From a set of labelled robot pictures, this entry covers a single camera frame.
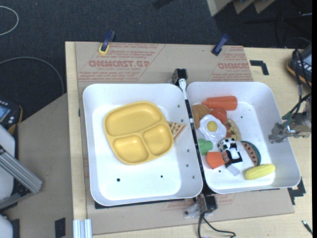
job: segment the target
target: black floor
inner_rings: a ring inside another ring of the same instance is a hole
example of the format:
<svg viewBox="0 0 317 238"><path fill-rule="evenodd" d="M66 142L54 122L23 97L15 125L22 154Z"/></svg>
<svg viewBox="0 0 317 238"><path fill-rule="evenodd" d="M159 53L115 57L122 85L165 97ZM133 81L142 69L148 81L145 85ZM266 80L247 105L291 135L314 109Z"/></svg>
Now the black floor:
<svg viewBox="0 0 317 238"><path fill-rule="evenodd" d="M312 0L277 0L258 14L253 5L237 15L232 3L211 17L207 0L0 0L0 96L20 104L29 117L62 94L65 41L102 42L108 29L116 42L227 44L305 48L312 41ZM250 20L280 18L246 24Z"/></svg>

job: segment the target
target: white tray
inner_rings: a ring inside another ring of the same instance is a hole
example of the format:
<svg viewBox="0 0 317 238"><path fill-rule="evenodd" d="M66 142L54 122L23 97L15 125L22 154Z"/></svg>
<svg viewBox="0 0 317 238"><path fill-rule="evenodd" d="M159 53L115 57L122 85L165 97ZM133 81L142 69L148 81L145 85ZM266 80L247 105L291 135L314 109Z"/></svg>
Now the white tray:
<svg viewBox="0 0 317 238"><path fill-rule="evenodd" d="M243 141L253 143L261 154L261 164L272 163L275 172L268 176L246 180L244 172L253 167L250 158L241 144L237 143L243 161L241 173L234 176L225 166L211 169L202 156L206 183L214 192L232 193L250 190L274 189L296 186L300 181L299 168L288 138L281 143L270 143L268 135L275 123L281 123L272 91L260 82L194 82L187 87L188 100L191 105L201 104L208 97L234 95L238 107L228 111L241 132ZM203 138L196 130L197 139Z"/></svg>
<svg viewBox="0 0 317 238"><path fill-rule="evenodd" d="M150 101L167 121L187 124L173 148L155 160L127 165L117 159L104 132L105 115L122 105ZM172 84L93 84L83 93L91 194L105 206L193 198L203 187L181 90Z"/></svg>

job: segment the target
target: white cable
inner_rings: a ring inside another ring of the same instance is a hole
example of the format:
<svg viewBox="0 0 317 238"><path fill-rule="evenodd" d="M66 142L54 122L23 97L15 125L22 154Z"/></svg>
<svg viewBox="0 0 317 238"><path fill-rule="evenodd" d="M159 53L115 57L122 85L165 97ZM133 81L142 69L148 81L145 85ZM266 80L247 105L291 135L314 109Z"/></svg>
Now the white cable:
<svg viewBox="0 0 317 238"><path fill-rule="evenodd" d="M0 8L4 8L4 9L7 9L7 10L10 10L10 11L12 11L12 12L15 14L15 16L16 16L16 24L15 24L9 31L4 32L4 33L0 33L0 36L2 36L2 35L5 35L5 34L8 34L8 33L12 32L12 31L16 28L16 26L17 26L18 23L19 23L19 15L18 15L13 9L11 9L11 8L9 8L9 7L0 5Z"/></svg>

